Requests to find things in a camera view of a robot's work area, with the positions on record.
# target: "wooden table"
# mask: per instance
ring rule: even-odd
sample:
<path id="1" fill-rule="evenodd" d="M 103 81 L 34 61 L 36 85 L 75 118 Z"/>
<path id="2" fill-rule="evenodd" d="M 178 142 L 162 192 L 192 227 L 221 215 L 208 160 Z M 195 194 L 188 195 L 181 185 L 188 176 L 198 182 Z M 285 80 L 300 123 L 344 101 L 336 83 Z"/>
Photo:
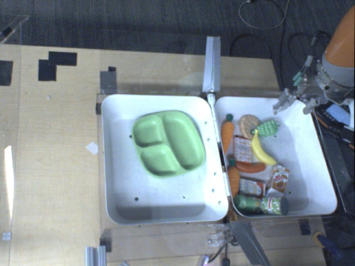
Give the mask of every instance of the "wooden table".
<path id="1" fill-rule="evenodd" d="M 38 81 L 38 60 L 48 59 L 49 51 L 78 53 L 77 66 L 57 66 L 57 81 Z M 166 81 L 167 90 L 196 89 L 202 82 L 204 56 L 2 45 L 0 60 L 14 61 L 12 85 L 0 86 L 0 130 L 6 133 L 0 148 L 12 145 L 15 165 L 11 229 L 5 216 L 0 221 L 1 232 L 11 232 L 12 238 L 0 243 L 0 264 L 83 265 L 85 247 L 97 247 L 102 232 L 99 157 L 86 148 L 98 143 L 95 105 L 100 71 L 116 67 L 121 91 L 154 90 L 159 80 Z M 223 57 L 221 87 L 240 95 L 260 90 L 278 94 L 272 62 L 264 59 Z M 0 206 L 6 209 L 4 193 L 0 189 Z M 322 228 L 319 221 L 311 226 Z M 273 265 L 325 265 L 321 249 L 311 236 L 301 236 L 298 227 L 291 227 L 287 236 L 282 232 L 273 236 L 259 225 L 254 228 L 261 244 L 270 245 L 265 252 Z M 290 230 L 290 225 L 282 228 Z M 132 245 L 139 241 L 129 239 Z M 176 236 L 170 243 L 179 249 L 186 242 Z M 131 266 L 195 266 L 201 253 L 196 254 L 162 253 L 144 259 L 131 252 L 125 257 Z M 231 265 L 248 265 L 240 247 L 230 248 L 229 257 Z"/>

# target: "green divided plate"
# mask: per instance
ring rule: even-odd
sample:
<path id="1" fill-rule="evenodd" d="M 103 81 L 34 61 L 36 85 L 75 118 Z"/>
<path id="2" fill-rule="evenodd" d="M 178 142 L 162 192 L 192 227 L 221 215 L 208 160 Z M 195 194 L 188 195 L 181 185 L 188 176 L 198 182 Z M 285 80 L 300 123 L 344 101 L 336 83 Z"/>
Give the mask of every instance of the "green divided plate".
<path id="1" fill-rule="evenodd" d="M 163 111 L 139 118 L 132 137 L 141 164 L 158 177 L 193 171 L 206 160 L 200 134 L 181 111 Z"/>

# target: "can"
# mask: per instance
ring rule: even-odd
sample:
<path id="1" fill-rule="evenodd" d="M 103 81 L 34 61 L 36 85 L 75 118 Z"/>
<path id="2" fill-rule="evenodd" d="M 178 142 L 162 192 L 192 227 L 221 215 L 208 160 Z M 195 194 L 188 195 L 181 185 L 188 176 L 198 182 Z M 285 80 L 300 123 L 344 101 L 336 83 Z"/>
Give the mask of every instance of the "can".
<path id="1" fill-rule="evenodd" d="M 234 197 L 234 204 L 239 211 L 262 213 L 261 200 L 256 197 L 239 194 Z"/>
<path id="2" fill-rule="evenodd" d="M 261 209 L 264 214 L 285 216 L 288 214 L 288 200 L 285 197 L 264 197 Z"/>

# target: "toy banana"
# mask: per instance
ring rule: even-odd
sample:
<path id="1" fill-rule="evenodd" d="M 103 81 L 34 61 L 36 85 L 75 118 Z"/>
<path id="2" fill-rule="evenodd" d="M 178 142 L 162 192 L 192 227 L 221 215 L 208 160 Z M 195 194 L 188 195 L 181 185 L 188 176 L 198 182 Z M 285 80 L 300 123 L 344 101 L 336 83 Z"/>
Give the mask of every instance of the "toy banana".
<path id="1" fill-rule="evenodd" d="M 259 136 L 258 136 L 259 130 L 255 129 L 255 134 L 253 139 L 251 140 L 251 150 L 253 151 L 254 155 L 257 157 L 257 159 L 267 165 L 275 165 L 277 162 L 273 157 L 268 155 L 264 149 L 262 148 L 260 141 L 259 141 Z"/>

